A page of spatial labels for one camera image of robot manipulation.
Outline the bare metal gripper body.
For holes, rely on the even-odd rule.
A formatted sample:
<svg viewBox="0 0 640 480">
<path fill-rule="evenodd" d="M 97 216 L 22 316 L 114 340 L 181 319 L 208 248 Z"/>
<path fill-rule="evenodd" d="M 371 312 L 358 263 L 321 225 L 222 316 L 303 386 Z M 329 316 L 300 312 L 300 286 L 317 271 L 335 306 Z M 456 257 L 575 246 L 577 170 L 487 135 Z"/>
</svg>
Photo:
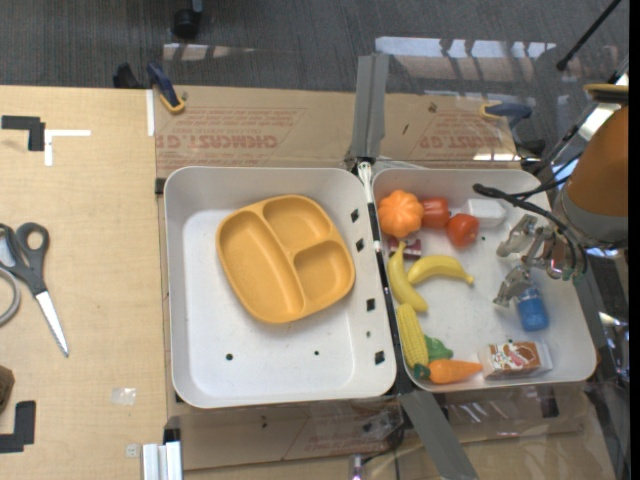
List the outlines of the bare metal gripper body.
<svg viewBox="0 0 640 480">
<path fill-rule="evenodd" d="M 550 278 L 582 281 L 586 275 L 586 251 L 550 225 L 533 228 L 528 268 L 544 271 Z"/>
</svg>

